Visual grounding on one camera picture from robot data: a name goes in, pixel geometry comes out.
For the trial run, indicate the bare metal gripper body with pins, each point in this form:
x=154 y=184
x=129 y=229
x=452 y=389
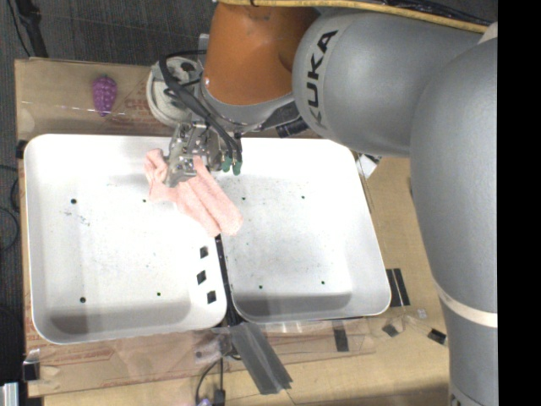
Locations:
x=195 y=144

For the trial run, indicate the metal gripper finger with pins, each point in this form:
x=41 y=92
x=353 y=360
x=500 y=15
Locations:
x=181 y=169

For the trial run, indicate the pink cloth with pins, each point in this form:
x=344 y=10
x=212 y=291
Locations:
x=203 y=205

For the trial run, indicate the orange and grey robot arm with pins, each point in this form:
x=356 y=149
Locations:
x=380 y=78

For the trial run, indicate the white round disc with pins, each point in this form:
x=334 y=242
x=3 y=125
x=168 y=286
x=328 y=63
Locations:
x=162 y=100

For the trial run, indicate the purple grapes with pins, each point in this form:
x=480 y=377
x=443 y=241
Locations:
x=104 y=94

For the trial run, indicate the white plastic tray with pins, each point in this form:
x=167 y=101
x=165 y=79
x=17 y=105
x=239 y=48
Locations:
x=105 y=248
x=296 y=235

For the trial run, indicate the brown cardboard board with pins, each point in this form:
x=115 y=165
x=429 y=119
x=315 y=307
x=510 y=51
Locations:
x=55 y=95

